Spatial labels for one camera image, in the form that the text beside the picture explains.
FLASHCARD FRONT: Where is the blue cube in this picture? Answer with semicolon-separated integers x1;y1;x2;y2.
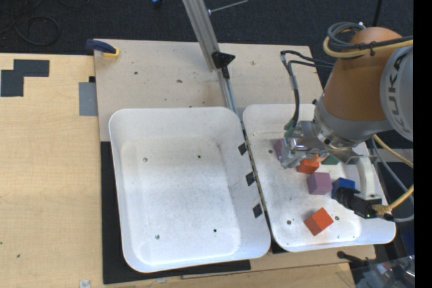
331;177;356;200

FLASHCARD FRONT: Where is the orange cube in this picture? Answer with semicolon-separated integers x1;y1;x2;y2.
303;207;335;237
296;154;320;175

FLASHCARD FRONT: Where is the green cube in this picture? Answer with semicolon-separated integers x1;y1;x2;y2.
320;154;340;167

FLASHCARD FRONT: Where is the black cylinder on white bracket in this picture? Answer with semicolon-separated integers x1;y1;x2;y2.
333;154;384;220

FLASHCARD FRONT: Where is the white plastic tray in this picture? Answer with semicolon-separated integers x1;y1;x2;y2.
108;106;272;274
242;103;397;254

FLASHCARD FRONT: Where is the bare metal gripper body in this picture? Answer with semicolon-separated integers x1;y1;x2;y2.
292;120;356;156

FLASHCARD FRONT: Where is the purple cube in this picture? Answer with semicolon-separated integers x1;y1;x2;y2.
273;138;286;160
306;171;333;196

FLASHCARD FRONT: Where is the pale wood board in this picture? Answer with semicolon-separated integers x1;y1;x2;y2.
93;38;377;282

